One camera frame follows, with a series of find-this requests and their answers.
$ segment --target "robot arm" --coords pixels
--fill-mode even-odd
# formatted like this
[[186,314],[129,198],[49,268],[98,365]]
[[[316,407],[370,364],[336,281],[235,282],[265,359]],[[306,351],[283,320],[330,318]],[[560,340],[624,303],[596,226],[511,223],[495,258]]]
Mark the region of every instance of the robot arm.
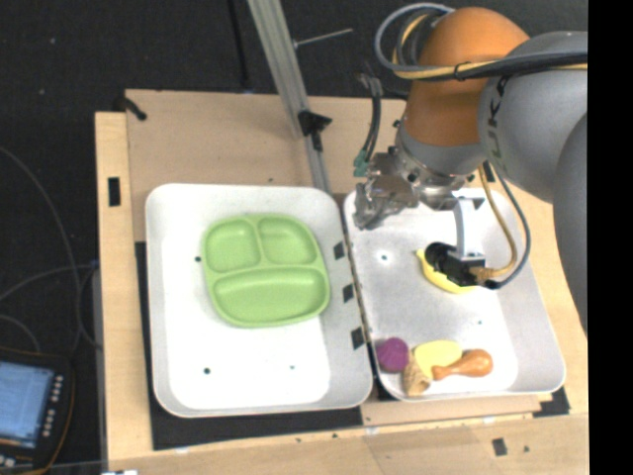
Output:
[[[383,34],[406,15],[389,61]],[[423,39],[419,55],[415,36]],[[501,178],[554,204],[561,260],[587,331],[588,34],[530,39],[488,9],[416,4],[383,23],[375,50],[412,87],[394,145],[366,157],[356,225],[371,230],[421,202],[453,210],[459,240],[468,219],[455,193],[487,161]],[[435,246],[426,255],[452,281],[484,284],[471,274],[482,261],[459,248]]]

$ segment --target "green plate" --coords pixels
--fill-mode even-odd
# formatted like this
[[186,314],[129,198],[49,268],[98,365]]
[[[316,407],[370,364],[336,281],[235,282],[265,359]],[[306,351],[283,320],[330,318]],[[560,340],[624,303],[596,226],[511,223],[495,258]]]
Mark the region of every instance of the green plate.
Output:
[[211,225],[203,236],[207,288],[218,313],[243,328],[304,321],[329,303],[317,240],[286,215],[245,215]]

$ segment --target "purple toy vegetable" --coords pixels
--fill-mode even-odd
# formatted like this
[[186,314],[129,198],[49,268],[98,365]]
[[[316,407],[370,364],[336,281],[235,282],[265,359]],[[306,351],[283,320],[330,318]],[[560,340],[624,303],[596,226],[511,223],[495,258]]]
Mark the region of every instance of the purple toy vegetable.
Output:
[[400,373],[408,364],[408,346],[399,337],[390,337],[376,347],[380,367],[390,373]]

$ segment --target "black bracket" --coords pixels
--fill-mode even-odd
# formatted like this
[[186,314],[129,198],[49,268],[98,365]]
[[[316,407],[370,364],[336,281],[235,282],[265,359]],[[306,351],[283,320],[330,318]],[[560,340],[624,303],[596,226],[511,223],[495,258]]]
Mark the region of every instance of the black bracket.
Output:
[[299,113],[299,124],[304,136],[310,136],[313,140],[313,148],[316,151],[323,151],[323,143],[320,140],[321,131],[332,123],[332,119],[321,116],[310,111]]

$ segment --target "screen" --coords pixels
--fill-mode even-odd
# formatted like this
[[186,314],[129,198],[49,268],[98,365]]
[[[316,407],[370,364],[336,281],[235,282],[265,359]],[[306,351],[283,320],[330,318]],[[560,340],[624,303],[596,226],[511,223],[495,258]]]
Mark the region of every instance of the screen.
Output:
[[35,448],[51,369],[0,361],[0,444]]

